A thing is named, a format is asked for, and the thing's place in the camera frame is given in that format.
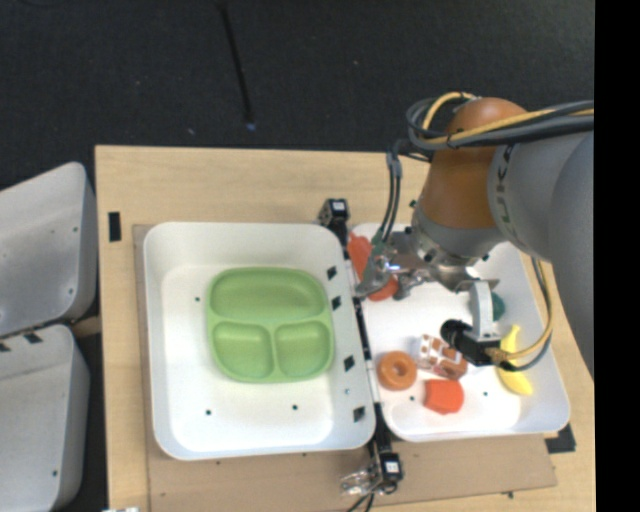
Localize white plastic tray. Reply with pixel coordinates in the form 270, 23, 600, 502
349, 221, 572, 444
142, 220, 378, 462

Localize orange doughnut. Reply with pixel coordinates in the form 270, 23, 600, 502
375, 350, 419, 392

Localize white and brown packet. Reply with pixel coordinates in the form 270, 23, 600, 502
414, 333, 469, 381

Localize yellow banana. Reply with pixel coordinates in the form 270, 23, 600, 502
496, 323, 535, 398

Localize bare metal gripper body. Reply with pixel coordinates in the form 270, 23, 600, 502
382, 229, 501, 296

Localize pale wooden board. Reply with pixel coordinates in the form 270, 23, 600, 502
94, 144, 595, 512

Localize black block with thin wires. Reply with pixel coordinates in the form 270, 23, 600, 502
318, 197, 351, 227
371, 449, 406, 495

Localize green divided plate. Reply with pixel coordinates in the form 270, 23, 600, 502
204, 265, 336, 386

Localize red sausage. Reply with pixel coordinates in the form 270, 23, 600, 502
346, 231, 401, 303

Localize orange-red bread slice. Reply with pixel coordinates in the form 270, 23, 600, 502
423, 378, 466, 416

